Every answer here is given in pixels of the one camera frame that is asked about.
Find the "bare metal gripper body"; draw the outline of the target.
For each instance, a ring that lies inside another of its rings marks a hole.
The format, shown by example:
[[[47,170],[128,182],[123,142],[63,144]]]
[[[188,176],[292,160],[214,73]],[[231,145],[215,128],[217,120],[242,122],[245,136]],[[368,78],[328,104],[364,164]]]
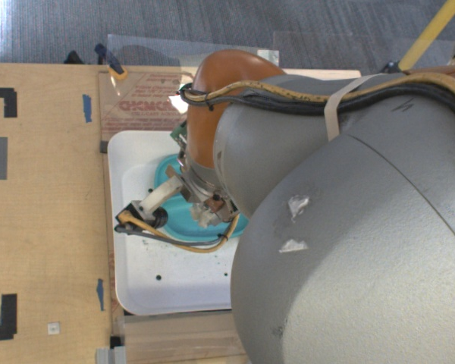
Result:
[[[190,204],[190,214],[197,223],[228,223],[240,214],[223,190],[201,180],[193,171],[179,175],[182,197]]]

